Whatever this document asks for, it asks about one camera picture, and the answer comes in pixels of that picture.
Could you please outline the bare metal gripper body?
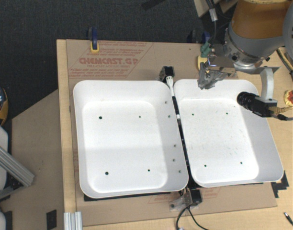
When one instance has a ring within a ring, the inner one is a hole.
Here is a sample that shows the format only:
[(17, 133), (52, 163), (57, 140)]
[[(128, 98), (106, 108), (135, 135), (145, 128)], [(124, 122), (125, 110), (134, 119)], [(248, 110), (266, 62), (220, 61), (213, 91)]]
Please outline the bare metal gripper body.
[(234, 45), (214, 44), (212, 51), (208, 54), (209, 67), (220, 70), (222, 73), (236, 71), (253, 74), (262, 65), (263, 59), (254, 57), (239, 50)]

